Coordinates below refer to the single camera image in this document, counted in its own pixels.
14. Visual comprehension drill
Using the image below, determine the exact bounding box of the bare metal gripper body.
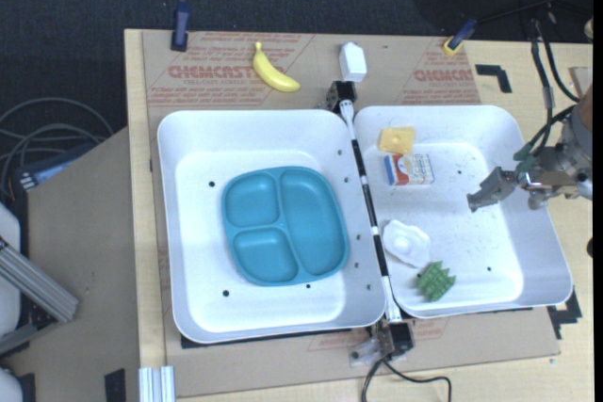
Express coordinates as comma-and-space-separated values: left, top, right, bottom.
516, 145, 595, 211

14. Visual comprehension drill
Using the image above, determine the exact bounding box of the white plastic tray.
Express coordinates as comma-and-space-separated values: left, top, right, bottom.
156, 108, 388, 344
351, 105, 575, 319

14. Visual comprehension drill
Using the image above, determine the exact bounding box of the orange and white carton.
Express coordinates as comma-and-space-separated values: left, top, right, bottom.
383, 153, 435, 187

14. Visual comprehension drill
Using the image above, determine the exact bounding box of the white fried egg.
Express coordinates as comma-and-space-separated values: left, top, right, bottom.
381, 218, 432, 269

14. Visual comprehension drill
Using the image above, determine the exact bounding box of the green ridged toy piece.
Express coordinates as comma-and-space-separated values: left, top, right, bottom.
415, 261, 457, 302

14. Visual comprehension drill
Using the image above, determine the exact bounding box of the yellow cheese slice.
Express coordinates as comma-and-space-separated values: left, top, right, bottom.
378, 125, 417, 155

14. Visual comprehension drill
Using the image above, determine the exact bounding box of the thin black and white rod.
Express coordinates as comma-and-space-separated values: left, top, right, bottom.
339, 100, 403, 323

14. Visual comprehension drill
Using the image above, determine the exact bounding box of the blue divided plate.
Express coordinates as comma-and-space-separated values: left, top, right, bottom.
220, 166, 351, 287

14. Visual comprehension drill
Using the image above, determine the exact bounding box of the yellow banana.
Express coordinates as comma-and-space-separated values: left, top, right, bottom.
252, 41, 302, 93

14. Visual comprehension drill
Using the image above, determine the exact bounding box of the brown cardboard board red print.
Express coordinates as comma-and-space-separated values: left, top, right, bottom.
140, 30, 562, 399

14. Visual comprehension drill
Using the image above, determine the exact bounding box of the black block with thin wires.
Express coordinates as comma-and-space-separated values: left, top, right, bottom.
376, 322, 416, 360
324, 80, 358, 112

